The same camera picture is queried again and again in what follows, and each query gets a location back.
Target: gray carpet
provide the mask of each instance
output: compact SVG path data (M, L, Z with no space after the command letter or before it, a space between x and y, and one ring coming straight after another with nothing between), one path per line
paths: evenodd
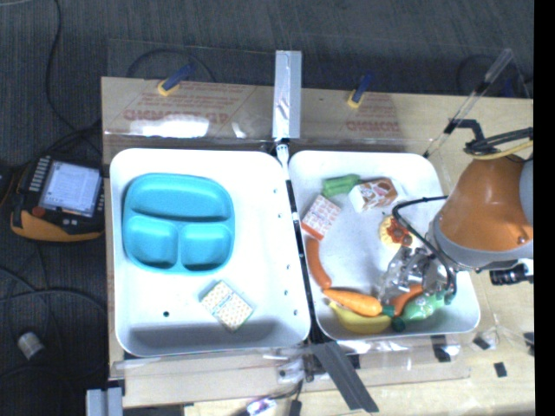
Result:
M273 83L276 49L301 50L307 88L469 94L500 51L489 95L533 97L534 0L0 0L0 163L21 166L101 116L104 75ZM68 147L99 159L100 135ZM105 244L38 244L0 223L0 414L85 414L106 384ZM33 294L66 289L77 294ZM29 362L16 338L46 347Z

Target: blue divided tray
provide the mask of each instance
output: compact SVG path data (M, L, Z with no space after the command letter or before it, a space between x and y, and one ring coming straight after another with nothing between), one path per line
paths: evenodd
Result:
M141 268L211 274L232 255L233 202L211 179L145 174L127 189L122 232L127 256Z

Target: orange sausage toy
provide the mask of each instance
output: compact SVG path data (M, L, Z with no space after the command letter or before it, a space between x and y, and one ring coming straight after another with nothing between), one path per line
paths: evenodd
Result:
M328 276L328 273L326 273L320 263L320 242L315 238L308 237L304 246L306 248L306 259L309 263L309 270L312 278L321 289L330 288L331 278Z

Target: toy banana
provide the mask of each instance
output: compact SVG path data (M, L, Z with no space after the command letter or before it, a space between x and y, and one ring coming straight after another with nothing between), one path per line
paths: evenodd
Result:
M388 315L365 317L350 309L345 309L335 302L330 302L329 306L334 310L339 323L345 329L359 335L376 335L387 329L391 324L391 317Z

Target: toy carrot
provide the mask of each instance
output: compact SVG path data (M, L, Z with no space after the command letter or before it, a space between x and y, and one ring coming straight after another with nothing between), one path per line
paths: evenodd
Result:
M382 312L382 304L373 296L344 289L325 289L323 293L359 315L374 317Z
M309 270L312 277L320 286L321 289L327 289L331 287L331 278L323 269L320 262L320 242L316 239L308 237L306 239L306 259L309 263Z
M422 285L419 283L413 283L408 288L408 293L403 293L389 300L389 305L393 305L395 307L395 317L401 315L402 310L405 308L405 304L408 301L422 294Z

